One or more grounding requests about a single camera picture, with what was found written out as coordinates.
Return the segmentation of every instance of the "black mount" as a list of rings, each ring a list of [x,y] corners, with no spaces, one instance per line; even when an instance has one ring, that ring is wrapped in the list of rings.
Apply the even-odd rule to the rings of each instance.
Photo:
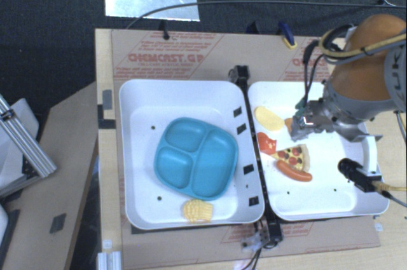
[[[246,65],[236,65],[233,69],[229,71],[229,81],[236,84],[243,92],[247,117],[249,119],[250,124],[250,132],[252,136],[254,152],[256,153],[256,161],[259,169],[261,188],[263,190],[263,197],[265,200],[265,217],[267,220],[270,242],[277,244],[278,242],[281,242],[283,240],[282,230],[280,226],[280,219],[273,212],[270,206],[270,201],[268,199],[266,180],[263,171],[263,165],[261,164],[259,147],[257,145],[256,130],[254,129],[254,122],[250,107],[249,96],[247,94],[247,90],[249,88],[247,81],[249,80],[249,78],[250,78],[249,67]]]

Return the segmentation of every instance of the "black cable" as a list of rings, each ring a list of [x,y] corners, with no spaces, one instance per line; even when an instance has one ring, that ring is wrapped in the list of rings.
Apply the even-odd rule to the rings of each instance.
[[[256,253],[253,255],[253,258],[250,260],[250,262],[249,262],[248,264],[246,264],[246,266],[245,266],[242,270],[247,270],[247,269],[252,265],[252,263],[253,263],[256,259],[259,258],[260,252],[261,252],[261,248],[256,251]]]
[[[263,246],[263,248],[265,248],[266,250],[271,250],[271,249],[275,248],[277,246],[277,244],[278,244],[277,242],[276,243],[270,242],[270,243],[267,243],[265,246]]]
[[[190,7],[190,6],[204,6],[208,4],[298,4],[302,6],[336,6],[336,7],[361,7],[361,8],[391,8],[391,9],[406,9],[407,6],[379,6],[374,4],[347,4],[347,3],[310,3],[306,1],[283,1],[283,0],[227,0],[227,1],[204,1],[201,3],[184,3],[175,4],[173,6],[166,6],[158,9],[154,9],[141,15],[139,18],[133,20],[126,29],[131,28],[138,21],[142,20],[144,17],[150,16],[154,13],[159,13],[160,11]]]
[[[381,194],[383,197],[385,197],[385,198],[387,198],[387,199],[390,199],[390,200],[392,200],[392,201],[398,203],[399,205],[401,205],[401,206],[407,208],[407,203],[404,203],[404,202],[402,202],[401,200],[398,200],[398,199],[395,198],[392,194],[390,194],[390,192],[388,192],[388,191],[381,191],[380,194]]]
[[[311,76],[310,76],[310,81],[308,82],[308,63],[311,59],[311,55],[312,52],[314,51],[314,49],[318,46],[319,42],[318,40],[312,41],[306,48],[304,51],[304,56],[303,56],[303,64],[304,64],[304,85],[305,85],[305,94],[304,94],[304,98],[303,98],[303,106],[305,107],[307,102],[308,102],[308,94],[310,92],[311,89],[311,84],[312,81],[314,79],[314,74],[315,74],[315,68],[316,65],[319,61],[319,59],[321,58],[322,55],[320,55],[317,60],[315,60],[315,63],[312,67],[312,71],[311,71]]]
[[[261,248],[260,248],[260,250],[259,250],[259,253],[257,254],[256,260],[254,260],[254,264],[253,264],[253,266],[252,266],[252,270],[256,270],[257,262],[258,262],[258,260],[259,260],[259,258],[260,258],[260,253],[261,253]]]
[[[347,25],[342,25],[339,26],[338,28],[332,30],[327,37],[325,37],[324,42],[322,43],[322,45],[325,47],[325,49],[327,50],[331,50],[334,48],[335,51],[337,51],[337,46],[335,45],[334,47],[332,47],[332,42],[340,37],[341,35],[344,35],[347,33],[347,31],[349,29],[351,29],[352,27],[354,27],[355,25],[353,24],[347,24]]]
[[[310,82],[309,82],[309,84],[308,84],[308,89],[307,89],[307,92],[308,92],[308,93],[310,92],[311,85],[312,85],[312,81],[314,81],[315,70],[316,70],[316,68],[317,68],[317,64],[318,64],[319,60],[320,60],[323,56],[324,56],[324,55],[321,54],[319,57],[317,57],[317,58],[315,59],[314,65],[312,66],[311,76],[310,76]]]
[[[407,144],[406,131],[404,130],[403,124],[402,124],[402,122],[401,122],[400,111],[396,111],[396,112],[394,112],[394,113],[395,113],[396,116],[397,116],[397,123],[398,123],[398,125],[399,125],[401,135],[403,136],[404,143]]]

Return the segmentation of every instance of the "white tray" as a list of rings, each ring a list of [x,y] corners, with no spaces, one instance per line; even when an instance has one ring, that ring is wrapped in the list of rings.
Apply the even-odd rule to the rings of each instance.
[[[258,168],[244,97],[226,81],[127,81],[119,94],[125,206],[129,221],[141,229],[241,224],[257,221],[264,212]],[[235,116],[236,110],[242,112]],[[182,206],[191,197],[163,185],[154,173],[155,151],[167,125],[189,117],[227,131],[237,141],[238,161],[226,192],[210,201],[210,223],[191,224],[182,216]],[[237,128],[246,130],[238,135]],[[252,165],[244,174],[244,167]]]
[[[315,83],[310,100],[322,96],[323,86]],[[252,112],[264,106],[280,118],[291,118],[294,106],[304,95],[303,83],[258,82],[249,88]],[[277,140],[277,150],[306,144],[310,153],[311,182],[298,182],[283,175],[275,160],[261,153],[268,196],[273,211],[285,220],[310,220],[359,215],[377,215],[386,211],[389,201],[372,192],[364,193],[338,171],[338,162],[350,158],[362,163],[361,143],[346,141],[337,133],[313,133],[307,139],[293,142],[286,127],[270,132],[254,118],[256,132]]]

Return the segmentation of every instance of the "yellow cable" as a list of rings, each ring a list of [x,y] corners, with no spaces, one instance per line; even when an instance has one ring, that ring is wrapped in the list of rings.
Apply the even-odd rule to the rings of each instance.
[[[390,185],[380,182],[380,181],[372,181],[372,184],[379,191],[407,191],[407,187],[390,186]]]
[[[364,50],[357,49],[357,50],[352,50],[352,51],[348,51],[348,52],[332,52],[332,51],[329,51],[328,49],[326,49],[324,47],[325,38],[327,38],[327,36],[331,32],[332,32],[332,30],[329,30],[328,32],[326,32],[321,37],[321,40],[319,41],[318,47],[320,48],[321,52],[323,52],[323,54],[325,54],[328,57],[332,57],[332,58],[353,57],[353,56],[361,54],[361,53],[365,53],[365,52],[369,52],[369,51],[372,51],[372,50],[377,49],[377,48],[381,48],[382,46],[385,46],[385,45],[388,45],[388,44],[392,44],[392,43],[396,43],[396,42],[399,42],[399,41],[402,41],[402,40],[406,40],[406,34],[401,34],[401,35],[397,35],[395,37],[391,37],[389,39],[385,39],[383,41],[377,42],[375,44],[365,46]]]
[[[400,115],[399,115],[399,117],[400,117],[401,126],[403,127],[404,132],[405,132],[406,131],[406,122],[405,122],[405,120],[403,120],[403,118]]]

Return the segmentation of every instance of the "blue divided plate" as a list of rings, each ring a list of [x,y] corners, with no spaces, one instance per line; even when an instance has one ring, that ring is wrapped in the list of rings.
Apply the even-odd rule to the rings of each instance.
[[[228,188],[237,164],[235,139],[206,122],[179,118],[165,129],[154,171],[166,186],[202,200],[214,200]]]

